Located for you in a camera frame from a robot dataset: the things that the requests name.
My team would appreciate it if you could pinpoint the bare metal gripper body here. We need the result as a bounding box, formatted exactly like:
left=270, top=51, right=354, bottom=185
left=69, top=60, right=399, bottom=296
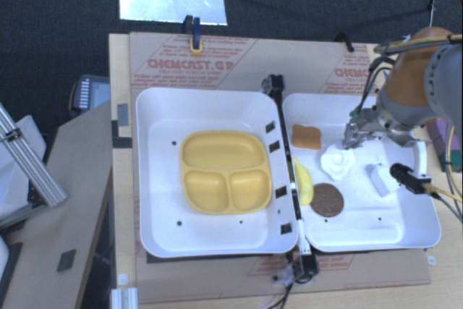
left=344, top=106, right=413, bottom=144

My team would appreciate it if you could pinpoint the white fried egg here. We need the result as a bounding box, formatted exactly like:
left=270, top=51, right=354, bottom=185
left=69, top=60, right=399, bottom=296
left=320, top=144, right=357, bottom=182

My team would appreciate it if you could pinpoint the orange bread slice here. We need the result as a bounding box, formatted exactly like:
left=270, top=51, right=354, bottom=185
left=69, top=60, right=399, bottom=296
left=290, top=124, right=323, bottom=151

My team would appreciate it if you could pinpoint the white carton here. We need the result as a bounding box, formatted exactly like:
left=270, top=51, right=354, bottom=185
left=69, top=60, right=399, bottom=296
left=365, top=162, right=401, bottom=198

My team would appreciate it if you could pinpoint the yellow banana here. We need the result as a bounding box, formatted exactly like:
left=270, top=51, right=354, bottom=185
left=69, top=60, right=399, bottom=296
left=292, top=156, right=315, bottom=207

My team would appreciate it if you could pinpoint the brown round biscuit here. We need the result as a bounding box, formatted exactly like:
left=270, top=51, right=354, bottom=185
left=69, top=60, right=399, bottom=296
left=310, top=182, right=345, bottom=219

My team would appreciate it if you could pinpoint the thin black and white rod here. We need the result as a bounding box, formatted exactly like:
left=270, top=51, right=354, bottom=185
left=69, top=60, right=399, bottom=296
left=270, top=90, right=312, bottom=255

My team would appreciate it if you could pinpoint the purple block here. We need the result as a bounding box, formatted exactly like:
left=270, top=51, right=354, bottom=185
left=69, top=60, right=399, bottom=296
left=425, top=117, right=457, bottom=158

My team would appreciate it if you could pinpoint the green block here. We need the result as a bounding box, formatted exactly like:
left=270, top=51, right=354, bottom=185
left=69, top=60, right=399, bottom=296
left=436, top=151, right=455, bottom=172

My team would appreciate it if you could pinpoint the white plastic tray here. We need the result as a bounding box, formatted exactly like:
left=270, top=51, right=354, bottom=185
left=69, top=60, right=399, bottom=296
left=281, top=93, right=443, bottom=253
left=135, top=87, right=301, bottom=259

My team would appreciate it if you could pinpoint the yellow divided plate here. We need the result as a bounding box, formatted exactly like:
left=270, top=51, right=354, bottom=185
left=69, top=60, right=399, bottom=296
left=179, top=130, right=273, bottom=216

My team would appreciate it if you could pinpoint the brown cardboard board red print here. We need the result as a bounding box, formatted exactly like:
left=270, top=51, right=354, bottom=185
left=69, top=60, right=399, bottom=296
left=129, top=31, right=433, bottom=305

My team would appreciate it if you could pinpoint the black cylinder on white bracket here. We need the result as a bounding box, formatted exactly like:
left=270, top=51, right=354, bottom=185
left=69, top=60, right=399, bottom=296
left=389, top=139, right=433, bottom=195

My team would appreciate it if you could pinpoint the black block with thin wires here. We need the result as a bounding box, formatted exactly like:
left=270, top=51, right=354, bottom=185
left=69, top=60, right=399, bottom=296
left=291, top=252, right=320, bottom=284
left=260, top=74, right=285, bottom=98

